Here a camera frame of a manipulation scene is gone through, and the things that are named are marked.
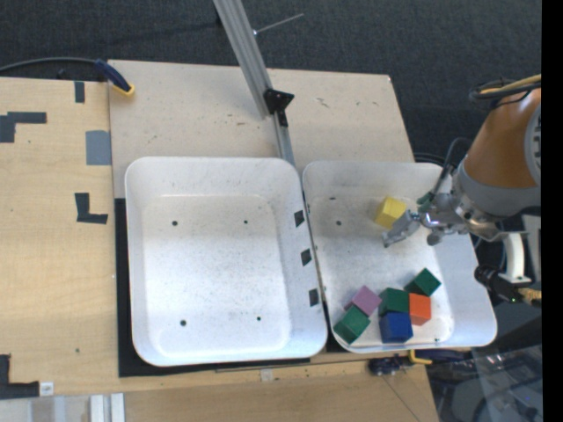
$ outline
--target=green block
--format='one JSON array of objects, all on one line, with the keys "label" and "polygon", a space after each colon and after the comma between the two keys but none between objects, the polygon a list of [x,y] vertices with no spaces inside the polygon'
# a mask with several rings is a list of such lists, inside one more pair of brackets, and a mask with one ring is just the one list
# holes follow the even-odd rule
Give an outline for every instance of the green block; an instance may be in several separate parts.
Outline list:
[{"label": "green block", "polygon": [[369,322],[369,317],[363,314],[358,307],[352,305],[333,328],[335,333],[352,344],[368,328]]},{"label": "green block", "polygon": [[425,267],[405,286],[406,292],[431,296],[442,283]]},{"label": "green block", "polygon": [[389,311],[408,312],[408,293],[406,291],[388,287],[379,296],[381,297],[378,307],[379,316],[384,316]]}]

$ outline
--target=blue block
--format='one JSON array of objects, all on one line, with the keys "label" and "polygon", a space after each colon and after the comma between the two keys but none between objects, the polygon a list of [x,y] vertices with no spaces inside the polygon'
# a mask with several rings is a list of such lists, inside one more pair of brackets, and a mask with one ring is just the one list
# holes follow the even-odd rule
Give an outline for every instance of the blue block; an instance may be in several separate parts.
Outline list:
[{"label": "blue block", "polygon": [[390,311],[381,316],[379,330],[384,344],[403,343],[413,337],[413,325],[408,313]]}]

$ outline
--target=yellow cube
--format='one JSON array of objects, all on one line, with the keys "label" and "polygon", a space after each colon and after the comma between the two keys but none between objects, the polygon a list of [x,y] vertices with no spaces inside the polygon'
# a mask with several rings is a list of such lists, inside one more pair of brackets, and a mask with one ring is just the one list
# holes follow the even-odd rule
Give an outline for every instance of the yellow cube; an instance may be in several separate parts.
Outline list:
[{"label": "yellow cube", "polygon": [[406,203],[393,199],[392,197],[385,197],[379,204],[376,211],[375,223],[391,229],[393,223],[406,211]]}]

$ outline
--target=red block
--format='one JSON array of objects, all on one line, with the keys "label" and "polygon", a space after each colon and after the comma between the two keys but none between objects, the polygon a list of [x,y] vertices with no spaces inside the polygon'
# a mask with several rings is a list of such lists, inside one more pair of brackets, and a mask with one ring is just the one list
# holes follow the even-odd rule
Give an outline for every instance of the red block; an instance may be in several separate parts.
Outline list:
[{"label": "red block", "polygon": [[430,297],[409,293],[408,313],[413,325],[423,325],[432,318],[432,305]]}]

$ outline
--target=white tray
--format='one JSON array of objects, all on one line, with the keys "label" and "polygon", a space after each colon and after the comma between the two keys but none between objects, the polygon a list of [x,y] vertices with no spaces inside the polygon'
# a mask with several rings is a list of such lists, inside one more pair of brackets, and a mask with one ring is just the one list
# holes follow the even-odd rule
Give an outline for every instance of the white tray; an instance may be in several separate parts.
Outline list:
[{"label": "white tray", "polygon": [[490,298],[473,278],[478,263],[469,235],[446,236],[430,247],[429,231],[421,227],[385,249],[385,229],[373,222],[387,195],[416,211],[416,199],[433,187],[440,170],[433,164],[352,161],[317,161],[304,170],[303,190],[332,327],[362,285],[377,294],[386,287],[403,288],[424,267],[442,283],[431,296],[432,318],[414,325],[411,339],[384,344],[376,312],[351,345],[334,334],[348,351],[484,346],[496,336]]},{"label": "white tray", "polygon": [[144,157],[125,175],[132,335],[156,366],[308,358],[327,336],[295,168]]}]

